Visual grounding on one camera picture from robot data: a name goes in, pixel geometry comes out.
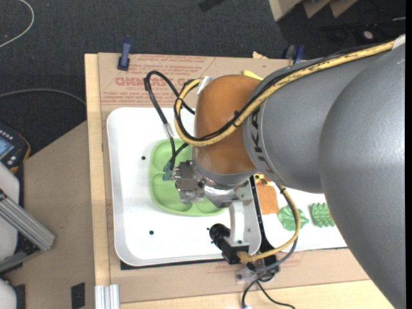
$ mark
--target green sponge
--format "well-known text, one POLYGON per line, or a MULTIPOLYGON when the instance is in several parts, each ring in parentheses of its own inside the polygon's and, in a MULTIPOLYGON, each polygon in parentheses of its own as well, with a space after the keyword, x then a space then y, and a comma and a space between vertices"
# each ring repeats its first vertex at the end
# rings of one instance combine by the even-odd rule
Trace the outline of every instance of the green sponge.
POLYGON ((334 227, 335 222, 330 216, 329 207, 326 203, 313 203, 310 207, 313 223, 317 227, 334 227))
MULTIPOLYGON (((305 224, 309 223, 309 219, 306 218, 302 210, 298 209, 298 211, 301 217, 301 228, 303 228, 305 224)), ((277 214, 277 218, 287 231, 296 230, 295 218, 289 206, 283 207, 277 214)))

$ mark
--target yellow cable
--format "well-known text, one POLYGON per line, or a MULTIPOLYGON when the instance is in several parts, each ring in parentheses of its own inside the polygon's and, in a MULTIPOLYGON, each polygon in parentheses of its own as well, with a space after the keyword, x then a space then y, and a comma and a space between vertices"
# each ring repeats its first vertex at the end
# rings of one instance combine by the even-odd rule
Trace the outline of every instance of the yellow cable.
POLYGON ((358 59, 363 59, 365 57, 369 57, 369 56, 373 56, 379 53, 383 53, 386 52, 390 49, 392 49, 393 47, 393 43, 395 41, 390 41, 390 42, 386 42, 384 44, 380 44, 374 47, 370 47, 370 48, 366 48, 360 51, 354 51, 351 53, 348 53, 346 55, 342 55, 342 56, 338 56, 335 58, 332 58, 330 60, 327 61, 322 61, 319 62, 317 64, 314 65, 309 65, 303 69, 297 70, 293 73, 291 73, 290 75, 286 76, 285 78, 281 79, 280 81, 278 81, 277 83, 275 83, 274 85, 272 85, 271 87, 269 87, 266 91, 264 91, 262 94, 260 94, 260 96, 253 102, 251 103, 251 105, 244 110, 244 112, 242 112, 242 114, 240 114, 240 116, 236 119, 236 125, 231 125, 228 127, 228 129, 226 129, 224 132, 222 132, 221 134, 218 134, 208 140, 191 140, 190 138, 187 138, 182 129, 180 128, 180 126, 178 125, 177 121, 176 121, 176 117, 180 117, 180 110, 182 108, 182 102, 183 99, 186 97, 186 95, 188 94, 188 92, 190 92, 190 90, 192 90, 191 86, 186 86, 185 88, 183 88, 182 92, 180 93, 178 99, 176 100, 175 103, 175 108, 176 108, 176 113, 177 116, 175 116, 175 120, 174 120, 174 124, 176 126, 176 131, 179 134, 180 138, 192 145, 192 146, 206 146, 206 145, 211 145, 214 144, 216 142, 219 142, 220 140, 223 140, 225 137, 229 136, 231 133, 233 133, 237 127, 239 127, 243 121, 245 121, 245 119, 260 105, 262 104, 262 102, 264 102, 269 96, 271 96, 271 94, 275 93, 277 90, 279 90, 280 88, 282 88, 283 86, 289 84, 292 81, 295 81, 297 79, 300 79, 306 75, 309 75, 311 73, 315 73, 318 71, 322 71, 322 70, 326 70, 328 68, 332 68, 334 66, 340 65, 340 64, 344 64, 347 62, 351 62, 351 61, 356 61, 358 59))
POLYGON ((253 73, 252 71, 249 71, 249 70, 243 71, 243 75, 245 75, 246 77, 255 78, 255 79, 260 80, 260 81, 263 80, 262 77, 259 77, 258 75, 256 75, 255 73, 253 73))
POLYGON ((238 255, 241 263, 255 262, 256 260, 267 258, 268 256, 272 256, 274 254, 277 254, 281 250, 284 250, 285 248, 287 248, 287 246, 292 244, 297 239, 297 236, 299 235, 299 231, 301 230, 301 216, 299 214, 299 210, 296 207, 296 204, 294 203, 294 201, 292 200, 292 198, 290 197, 290 195, 288 194, 286 189, 284 187, 281 187, 281 188, 282 188, 281 192, 282 192, 283 196, 286 198, 286 201, 288 202, 288 204, 289 204, 289 206, 290 206, 290 208, 293 212, 294 218, 295 218, 296 226, 295 226, 294 235, 286 243, 284 243, 283 245, 281 245, 279 247, 276 247, 272 250, 268 250, 264 253, 253 254, 253 255, 250 255, 247 252, 238 252, 238 253, 236 253, 238 255))

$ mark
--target white tray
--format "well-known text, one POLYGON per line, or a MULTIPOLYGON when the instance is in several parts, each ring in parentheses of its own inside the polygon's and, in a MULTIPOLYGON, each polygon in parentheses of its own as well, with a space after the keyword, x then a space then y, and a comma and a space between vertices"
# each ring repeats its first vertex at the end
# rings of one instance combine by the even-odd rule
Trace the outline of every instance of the white tray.
MULTIPOLYGON (((173 109, 163 108, 173 126, 173 109)), ((182 115, 187 129, 194 117, 182 115)), ((183 216, 167 212, 151 199, 149 161, 153 147, 164 140, 162 122, 154 108, 119 108, 107 121, 115 248, 132 266, 221 259, 208 228, 230 226, 229 211, 215 216, 183 216)), ((259 244, 251 249, 258 250, 259 244)))

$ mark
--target orange object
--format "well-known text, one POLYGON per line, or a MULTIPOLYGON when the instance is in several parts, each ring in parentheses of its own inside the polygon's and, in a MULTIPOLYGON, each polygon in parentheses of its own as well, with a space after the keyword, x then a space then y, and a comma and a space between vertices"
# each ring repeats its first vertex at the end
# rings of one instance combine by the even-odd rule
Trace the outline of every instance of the orange object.
POLYGON ((280 211, 277 194, 271 181, 263 174, 256 174, 256 191, 262 215, 277 214, 280 211))
MULTIPOLYGON (((260 80, 244 75, 226 75, 213 80, 200 93, 196 106, 194 134, 202 137, 217 131, 248 102, 260 80)), ((218 143, 194 147, 196 161, 217 174, 253 171, 243 144, 242 126, 218 143)))

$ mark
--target black clip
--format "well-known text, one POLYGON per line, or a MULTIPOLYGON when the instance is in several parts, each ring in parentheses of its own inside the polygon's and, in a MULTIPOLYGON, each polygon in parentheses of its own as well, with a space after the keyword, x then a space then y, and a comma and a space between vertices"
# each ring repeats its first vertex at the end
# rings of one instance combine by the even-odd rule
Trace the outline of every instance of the black clip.
POLYGON ((130 36, 125 36, 122 44, 122 56, 118 59, 117 68, 122 71, 127 71, 129 69, 129 54, 131 49, 131 38, 130 36))

